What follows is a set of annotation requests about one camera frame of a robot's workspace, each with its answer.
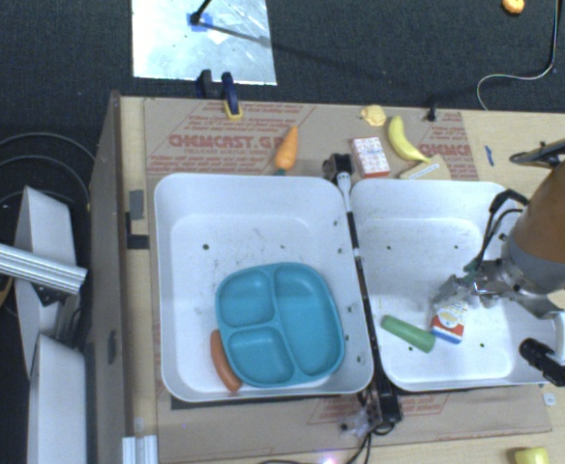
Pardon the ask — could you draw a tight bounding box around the blue divided plate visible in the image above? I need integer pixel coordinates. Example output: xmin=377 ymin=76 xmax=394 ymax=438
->
xmin=214 ymin=262 xmax=346 ymax=389

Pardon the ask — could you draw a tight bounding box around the orange carrot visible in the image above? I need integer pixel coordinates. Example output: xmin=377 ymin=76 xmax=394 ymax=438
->
xmin=273 ymin=125 xmax=300 ymax=177

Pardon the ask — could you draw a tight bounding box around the red and white carton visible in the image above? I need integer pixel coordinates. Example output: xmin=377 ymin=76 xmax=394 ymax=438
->
xmin=349 ymin=135 xmax=392 ymax=180

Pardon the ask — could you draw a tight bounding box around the green cylinder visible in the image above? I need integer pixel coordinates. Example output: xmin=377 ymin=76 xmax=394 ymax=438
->
xmin=380 ymin=314 xmax=437 ymax=355

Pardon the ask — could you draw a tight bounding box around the brown cardboard board red print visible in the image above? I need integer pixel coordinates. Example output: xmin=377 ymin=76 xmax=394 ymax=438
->
xmin=142 ymin=97 xmax=552 ymax=453

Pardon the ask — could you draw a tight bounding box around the beige flat packet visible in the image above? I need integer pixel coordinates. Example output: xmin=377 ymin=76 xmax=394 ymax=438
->
xmin=399 ymin=154 xmax=454 ymax=182

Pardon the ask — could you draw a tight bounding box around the white plastic tray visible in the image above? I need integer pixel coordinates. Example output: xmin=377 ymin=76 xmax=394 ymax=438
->
xmin=349 ymin=177 xmax=557 ymax=393
xmin=154 ymin=172 xmax=375 ymax=403

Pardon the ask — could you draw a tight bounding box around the orange sausage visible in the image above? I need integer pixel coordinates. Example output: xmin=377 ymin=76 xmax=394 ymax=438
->
xmin=209 ymin=329 xmax=243 ymax=393

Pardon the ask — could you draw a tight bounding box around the thin black and white rod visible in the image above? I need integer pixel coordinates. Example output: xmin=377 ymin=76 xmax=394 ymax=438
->
xmin=338 ymin=171 xmax=386 ymax=392

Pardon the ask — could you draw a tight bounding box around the black cylinder on white bracket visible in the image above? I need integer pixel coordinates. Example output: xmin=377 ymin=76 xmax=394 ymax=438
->
xmin=519 ymin=309 xmax=565 ymax=397

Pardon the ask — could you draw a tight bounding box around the white red blue carton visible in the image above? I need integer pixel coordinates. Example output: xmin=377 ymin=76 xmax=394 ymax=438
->
xmin=430 ymin=299 xmax=470 ymax=346

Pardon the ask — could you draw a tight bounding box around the yellow block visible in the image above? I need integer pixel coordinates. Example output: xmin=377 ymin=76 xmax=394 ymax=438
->
xmin=513 ymin=446 xmax=550 ymax=464

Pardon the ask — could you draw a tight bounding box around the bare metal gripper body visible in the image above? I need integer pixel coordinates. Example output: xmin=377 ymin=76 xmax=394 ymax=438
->
xmin=466 ymin=258 xmax=565 ymax=319

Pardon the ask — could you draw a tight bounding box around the yellow banana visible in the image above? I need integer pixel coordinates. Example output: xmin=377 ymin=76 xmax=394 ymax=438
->
xmin=387 ymin=115 xmax=432 ymax=165

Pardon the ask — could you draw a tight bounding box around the pale yellow crisp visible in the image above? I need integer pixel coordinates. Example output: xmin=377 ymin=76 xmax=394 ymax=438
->
xmin=360 ymin=104 xmax=388 ymax=127

